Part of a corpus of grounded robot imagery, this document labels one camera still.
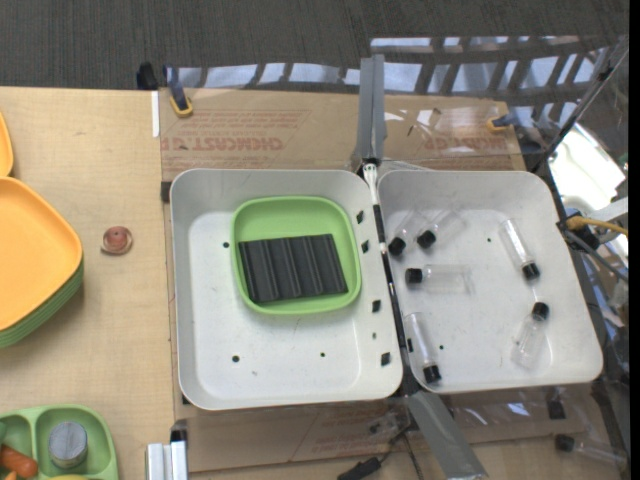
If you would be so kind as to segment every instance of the wooden surface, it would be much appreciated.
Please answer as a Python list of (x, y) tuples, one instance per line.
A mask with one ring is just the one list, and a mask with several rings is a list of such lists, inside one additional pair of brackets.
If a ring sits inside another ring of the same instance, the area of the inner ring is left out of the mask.
[[(0, 88), (0, 111), (16, 157), (13, 176), (69, 221), (85, 255), (84, 283), (73, 299), (32, 335), (0, 349), (0, 413), (55, 403), (89, 406), (111, 429), (120, 479), (141, 480), (146, 445), (166, 443), (174, 422), (160, 145), (151, 136), (149, 94)], [(125, 256), (100, 252), (102, 234), (113, 225), (133, 233)], [(595, 402), (586, 399), (578, 409), (605, 438)], [(619, 478), (611, 466), (559, 456), (549, 437), (473, 449), (492, 479)], [(425, 478), (445, 478), (428, 450), (416, 455)], [(357, 460), (191, 478), (320, 480), (335, 478)], [(417, 478), (406, 443), (399, 443), (376, 478)]]

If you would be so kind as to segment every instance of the green divided tray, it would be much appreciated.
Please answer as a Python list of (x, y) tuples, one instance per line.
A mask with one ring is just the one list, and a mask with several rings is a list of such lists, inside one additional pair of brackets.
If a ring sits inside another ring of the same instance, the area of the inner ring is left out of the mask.
[[(87, 432), (86, 459), (71, 469), (55, 466), (48, 451), (49, 433), (63, 421), (75, 421)], [(38, 463), (34, 480), (49, 480), (62, 475), (82, 475), (88, 480), (118, 480), (118, 464), (111, 433), (97, 412), (82, 405), (45, 405), (0, 414), (7, 426), (3, 443)], [(9, 474), (0, 467), (0, 479)]]
[[(330, 234), (335, 242), (347, 291), (300, 299), (256, 303), (249, 297), (240, 258), (240, 242)], [(362, 284), (358, 246), (345, 211), (333, 201), (314, 196), (252, 199), (234, 212), (231, 222), (232, 262), (240, 294), (252, 309), (267, 314), (321, 313), (348, 306)]]
[(0, 331), (0, 348), (17, 343), (35, 331), (51, 318), (78, 291), (84, 276), (84, 261), (56, 293), (47, 299), (37, 310), (31, 312), (17, 323)]

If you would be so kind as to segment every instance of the glass vial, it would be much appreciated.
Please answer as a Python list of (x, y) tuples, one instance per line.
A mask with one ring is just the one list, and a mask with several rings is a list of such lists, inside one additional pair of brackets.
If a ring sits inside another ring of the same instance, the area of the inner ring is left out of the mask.
[(548, 317), (549, 306), (544, 302), (536, 302), (518, 332), (511, 353), (511, 359), (515, 363), (528, 369), (536, 366), (546, 337)]
[(540, 270), (536, 265), (533, 255), (529, 252), (522, 234), (513, 219), (505, 220), (500, 224), (500, 238), (516, 268), (520, 269), (528, 281), (540, 277)]
[(433, 221), (416, 237), (423, 249), (429, 249), (436, 242), (442, 243), (459, 234), (465, 227), (462, 217), (452, 210), (441, 211)]
[(427, 332), (427, 315), (411, 313), (404, 318), (404, 332), (409, 347), (409, 359), (414, 368), (421, 371), (427, 384), (434, 384), (442, 377), (433, 345)]
[(411, 210), (394, 230), (393, 237), (387, 245), (389, 254), (400, 256), (402, 253), (409, 252), (415, 245), (420, 231), (428, 225), (429, 219), (424, 213)]
[(410, 288), (429, 293), (469, 293), (471, 291), (469, 267), (466, 265), (425, 265), (408, 268), (404, 280)]
[(436, 242), (449, 240), (464, 227), (465, 221), (457, 212), (444, 210), (434, 219), (427, 219), (422, 212), (413, 210), (394, 233), (388, 245), (389, 253), (399, 256), (403, 252), (409, 252), (414, 244), (422, 249), (429, 249)]
[(556, 450), (565, 453), (579, 453), (585, 457), (608, 462), (615, 465), (620, 472), (627, 467), (627, 454), (607, 443), (601, 443), (589, 438), (572, 437), (558, 434), (555, 437)]

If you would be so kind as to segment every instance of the wire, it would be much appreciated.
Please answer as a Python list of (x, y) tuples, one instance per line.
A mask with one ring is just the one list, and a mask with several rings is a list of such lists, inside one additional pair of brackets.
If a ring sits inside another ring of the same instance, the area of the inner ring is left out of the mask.
[(622, 226), (618, 226), (616, 224), (612, 224), (611, 222), (606, 222), (604, 220), (597, 219), (589, 219), (587, 217), (583, 217), (582, 215), (576, 215), (574, 217), (570, 217), (567, 219), (567, 228), (572, 231), (582, 229), (587, 224), (591, 224), (592, 226), (597, 226), (600, 228), (610, 229), (611, 231), (616, 231), (618, 233), (622, 233), (624, 236), (629, 238), (629, 230), (623, 228)]
[(391, 455), (393, 444), (398, 439), (400, 439), (401, 436), (404, 436), (404, 433), (408, 429), (409, 429), (409, 426), (404, 427), (396, 435), (394, 435), (391, 439), (389, 439), (389, 441), (387, 442), (387, 444), (389, 445), (389, 449), (387, 450), (387, 452), (384, 455), (382, 455), (381, 458), (371, 457), (371, 458), (365, 460), (364, 462), (358, 462), (350, 470), (345, 471), (341, 475), (338, 475), (338, 480), (356, 480), (356, 479), (357, 480), (362, 480), (362, 478), (365, 478), (365, 477), (371, 475), (372, 473), (376, 472), (377, 470), (379, 470), (380, 467), (382, 466), (382, 463), (385, 460), (387, 460), (389, 455)]
[(618, 279), (629, 284), (629, 278), (627, 276), (618, 272), (618, 270), (612, 267), (607, 260), (605, 260), (602, 256), (600, 256), (600, 254), (598, 254), (598, 252), (594, 248), (590, 247), (584, 240), (582, 240), (582, 238), (579, 238), (578, 236), (576, 236), (575, 233), (572, 233), (569, 230), (566, 230), (564, 234), (569, 240), (571, 240), (572, 242), (575, 242), (576, 244), (584, 248), (584, 250), (586, 250), (589, 254), (591, 254), (591, 256), (597, 259), (602, 264), (603, 267), (611, 271), (613, 275), (615, 275)]
[(413, 467), (416, 470), (416, 475), (418, 476), (418, 480), (424, 480), (424, 474), (422, 473), (422, 468), (420, 467), (420, 464), (418, 464), (418, 459), (413, 453), (413, 448), (411, 448), (411, 442), (409, 441), (407, 434), (405, 434), (404, 432), (402, 433), (402, 439), (407, 445), (407, 448), (409, 451), (409, 457), (411, 457), (411, 462), (413, 462)]

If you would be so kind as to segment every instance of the white tray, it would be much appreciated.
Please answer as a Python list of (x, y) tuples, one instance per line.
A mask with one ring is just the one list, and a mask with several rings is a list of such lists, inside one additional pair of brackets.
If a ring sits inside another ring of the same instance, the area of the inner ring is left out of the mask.
[[(457, 209), (470, 223), (444, 247), (390, 258), (403, 314), (425, 312), (442, 381), (439, 393), (588, 382), (602, 369), (602, 352), (548, 187), (526, 172), (392, 171), (378, 184), (387, 240), (408, 211), (435, 215)], [(515, 218), (541, 271), (533, 284), (514, 268), (498, 236)], [(470, 267), (472, 294), (408, 290), (407, 267), (426, 263)], [(510, 360), (515, 334), (536, 299), (550, 307), (548, 339), (532, 371)], [(414, 372), (422, 379), (420, 372)]]
[[(272, 316), (248, 308), (231, 267), (230, 222), (247, 200), (327, 197), (351, 218), (362, 289), (346, 308)], [(362, 223), (356, 215), (364, 212)], [(383, 399), (402, 364), (368, 187), (346, 171), (194, 169), (171, 188), (178, 372), (206, 410)], [(372, 311), (374, 300), (380, 310)], [(390, 353), (382, 365), (381, 356)]]

